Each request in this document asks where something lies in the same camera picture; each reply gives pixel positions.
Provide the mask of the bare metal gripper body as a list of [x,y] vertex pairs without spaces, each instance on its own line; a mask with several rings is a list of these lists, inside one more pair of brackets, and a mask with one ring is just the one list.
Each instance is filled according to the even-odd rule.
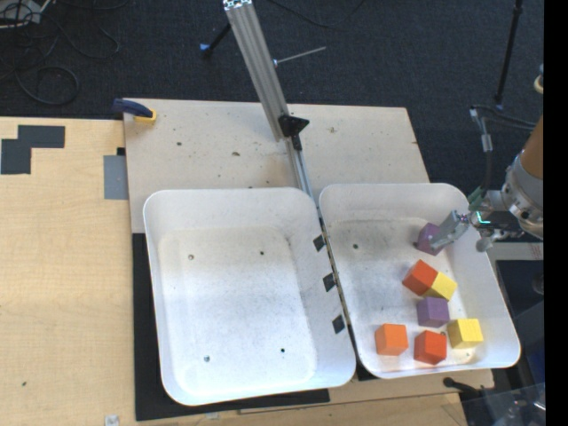
[[543,215],[533,201],[513,188],[477,188],[469,196],[470,222],[493,240],[531,235],[543,239]]

